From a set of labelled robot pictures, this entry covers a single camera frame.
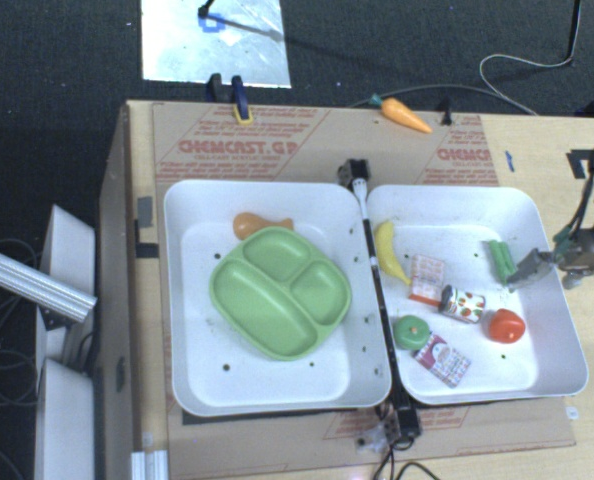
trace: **green sponge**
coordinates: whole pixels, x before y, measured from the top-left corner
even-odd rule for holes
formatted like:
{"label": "green sponge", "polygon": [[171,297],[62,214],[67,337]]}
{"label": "green sponge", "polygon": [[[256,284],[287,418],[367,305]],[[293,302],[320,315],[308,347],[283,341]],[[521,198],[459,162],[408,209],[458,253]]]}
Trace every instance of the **green sponge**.
{"label": "green sponge", "polygon": [[495,262],[495,268],[497,269],[497,275],[503,285],[508,283],[508,278],[517,272],[517,267],[513,262],[513,258],[508,250],[506,242],[498,242],[496,240],[490,240],[488,242],[490,253],[492,254],[493,261]]}

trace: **toy carrot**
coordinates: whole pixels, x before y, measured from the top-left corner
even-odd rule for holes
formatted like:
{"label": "toy carrot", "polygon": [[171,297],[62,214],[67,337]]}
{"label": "toy carrot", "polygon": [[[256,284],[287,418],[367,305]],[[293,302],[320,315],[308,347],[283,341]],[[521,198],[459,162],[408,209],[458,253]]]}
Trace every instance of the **toy carrot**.
{"label": "toy carrot", "polygon": [[370,103],[381,107],[382,114],[397,124],[423,133],[432,133],[433,131],[417,114],[396,98],[382,100],[378,95],[373,94]]}

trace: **toy banana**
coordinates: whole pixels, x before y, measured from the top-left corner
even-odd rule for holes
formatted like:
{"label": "toy banana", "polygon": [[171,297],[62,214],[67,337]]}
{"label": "toy banana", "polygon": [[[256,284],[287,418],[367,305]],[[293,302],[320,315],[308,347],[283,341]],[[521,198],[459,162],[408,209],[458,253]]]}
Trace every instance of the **toy banana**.
{"label": "toy banana", "polygon": [[377,249],[377,260],[381,268],[389,276],[401,279],[407,285],[410,285],[410,279],[405,274],[404,269],[397,261],[395,251],[393,251],[393,237],[395,236],[395,226],[388,220],[380,224],[375,231],[375,248]]}

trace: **green round object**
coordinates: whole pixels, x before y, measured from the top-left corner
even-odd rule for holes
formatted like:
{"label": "green round object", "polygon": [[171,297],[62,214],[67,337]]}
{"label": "green round object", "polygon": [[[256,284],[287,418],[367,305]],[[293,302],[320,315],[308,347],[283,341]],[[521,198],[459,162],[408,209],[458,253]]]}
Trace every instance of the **green round object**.
{"label": "green round object", "polygon": [[406,350],[420,350],[430,338],[430,329],[425,320],[408,315],[395,324],[395,343]]}

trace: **metal sheet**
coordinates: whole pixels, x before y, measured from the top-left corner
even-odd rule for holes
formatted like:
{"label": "metal sheet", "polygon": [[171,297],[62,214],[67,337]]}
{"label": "metal sheet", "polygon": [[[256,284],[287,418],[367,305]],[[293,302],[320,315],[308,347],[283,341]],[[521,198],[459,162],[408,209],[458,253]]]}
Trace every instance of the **metal sheet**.
{"label": "metal sheet", "polygon": [[224,82],[290,88],[279,0],[141,0],[142,61],[146,80]]}

